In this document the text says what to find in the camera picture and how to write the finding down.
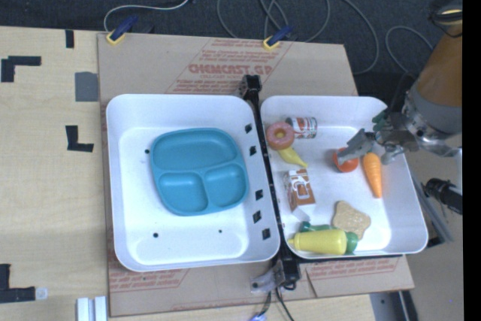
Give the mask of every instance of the blue clamp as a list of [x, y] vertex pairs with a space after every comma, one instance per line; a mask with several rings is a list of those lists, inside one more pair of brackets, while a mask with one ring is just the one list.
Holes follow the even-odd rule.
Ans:
[[291, 26], [284, 26], [279, 31], [277, 31], [274, 35], [270, 36], [269, 38], [265, 39], [262, 42], [262, 45], [266, 50], [273, 50], [275, 47], [279, 45], [279, 41], [286, 37], [288, 34], [292, 32]]
[[125, 18], [119, 26], [107, 35], [107, 41], [115, 46], [121, 42], [126, 36], [126, 32], [130, 31], [134, 24], [138, 21], [137, 15]]

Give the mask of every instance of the toy donut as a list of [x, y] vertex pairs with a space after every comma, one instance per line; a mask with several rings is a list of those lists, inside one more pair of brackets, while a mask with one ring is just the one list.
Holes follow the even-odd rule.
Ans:
[[294, 129], [286, 122], [275, 122], [266, 131], [267, 141], [273, 150], [284, 150], [294, 142]]

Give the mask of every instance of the orange carrot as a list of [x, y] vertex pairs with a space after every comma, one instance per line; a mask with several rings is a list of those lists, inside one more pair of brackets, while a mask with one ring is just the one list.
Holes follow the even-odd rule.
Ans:
[[362, 166], [375, 197], [381, 198], [383, 196], [383, 188], [381, 184], [381, 160], [379, 156], [375, 153], [367, 153], [362, 160]]

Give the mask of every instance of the soda can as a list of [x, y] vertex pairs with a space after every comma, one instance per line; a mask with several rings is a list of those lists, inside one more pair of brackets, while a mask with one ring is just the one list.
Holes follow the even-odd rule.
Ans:
[[289, 117], [286, 123], [294, 129], [295, 138], [314, 138], [317, 134], [317, 120], [314, 117]]

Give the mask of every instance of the toy tomato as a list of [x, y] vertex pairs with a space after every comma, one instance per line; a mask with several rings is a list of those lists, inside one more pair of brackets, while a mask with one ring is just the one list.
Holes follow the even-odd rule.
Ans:
[[[338, 151], [342, 151], [344, 149], [345, 147], [341, 147]], [[344, 161], [342, 165], [339, 165], [339, 163], [337, 162], [337, 151], [334, 151], [334, 153], [332, 154], [332, 160], [334, 161], [334, 164], [337, 166], [337, 168], [343, 173], [349, 173], [355, 170], [355, 168], [357, 168], [359, 165], [359, 158], [348, 159], [347, 161]]]

